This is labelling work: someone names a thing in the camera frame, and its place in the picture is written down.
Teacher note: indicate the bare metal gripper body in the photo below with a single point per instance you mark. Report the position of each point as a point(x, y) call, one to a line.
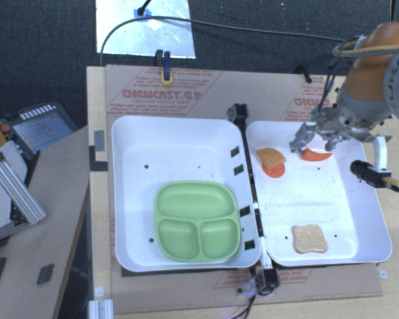
point(340, 125)

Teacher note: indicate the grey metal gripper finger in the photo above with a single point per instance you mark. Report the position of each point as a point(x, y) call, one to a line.
point(301, 140)
point(332, 142)

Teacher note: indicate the green divided plate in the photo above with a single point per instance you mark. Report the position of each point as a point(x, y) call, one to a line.
point(196, 221)

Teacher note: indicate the orange waffle biscuit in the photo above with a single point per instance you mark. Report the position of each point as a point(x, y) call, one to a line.
point(271, 157)

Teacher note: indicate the beige bread slice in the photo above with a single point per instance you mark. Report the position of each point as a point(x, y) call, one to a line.
point(309, 238)

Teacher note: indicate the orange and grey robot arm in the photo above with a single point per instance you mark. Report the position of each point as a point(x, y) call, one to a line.
point(379, 68)

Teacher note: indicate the brown cardboard board red print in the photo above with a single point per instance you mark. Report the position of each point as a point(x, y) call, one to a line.
point(199, 91)

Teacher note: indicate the orange round slice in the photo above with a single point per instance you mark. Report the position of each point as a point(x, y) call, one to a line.
point(276, 171)

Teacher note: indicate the orange carrot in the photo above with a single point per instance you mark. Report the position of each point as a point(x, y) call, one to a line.
point(316, 155)

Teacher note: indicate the thin black and white rod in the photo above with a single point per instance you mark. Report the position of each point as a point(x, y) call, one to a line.
point(252, 184)

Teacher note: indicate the black cylinder on white bracket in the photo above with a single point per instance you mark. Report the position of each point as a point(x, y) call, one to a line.
point(372, 168)

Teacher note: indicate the white plastic tray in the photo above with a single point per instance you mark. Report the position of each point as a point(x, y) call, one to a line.
point(173, 178)
point(319, 194)

